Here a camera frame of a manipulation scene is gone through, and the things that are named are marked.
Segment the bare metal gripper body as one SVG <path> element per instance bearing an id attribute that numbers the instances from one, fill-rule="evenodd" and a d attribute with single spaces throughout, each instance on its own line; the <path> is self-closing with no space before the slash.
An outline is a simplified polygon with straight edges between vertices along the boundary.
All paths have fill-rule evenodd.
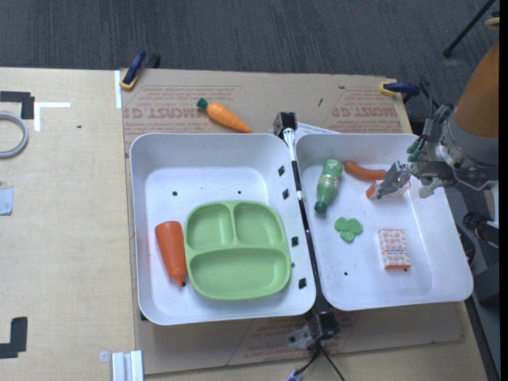
<path id="1" fill-rule="evenodd" d="M 410 170 L 427 191 L 457 183 L 484 191 L 498 183 L 496 166 L 481 164 L 454 145 L 425 144 L 415 149 L 410 153 Z"/>

